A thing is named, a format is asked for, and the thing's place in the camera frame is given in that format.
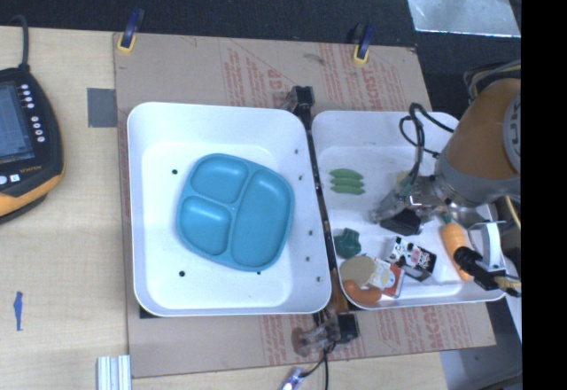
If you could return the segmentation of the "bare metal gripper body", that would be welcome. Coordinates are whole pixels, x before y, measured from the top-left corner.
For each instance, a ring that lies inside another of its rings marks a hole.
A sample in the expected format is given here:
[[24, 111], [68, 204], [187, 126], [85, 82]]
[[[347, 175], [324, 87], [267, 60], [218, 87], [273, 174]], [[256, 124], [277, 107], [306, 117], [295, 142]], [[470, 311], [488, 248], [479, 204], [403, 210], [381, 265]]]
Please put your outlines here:
[[409, 212], [420, 221], [456, 221], [459, 207], [454, 187], [439, 175], [419, 175], [412, 184], [400, 184], [397, 213]]

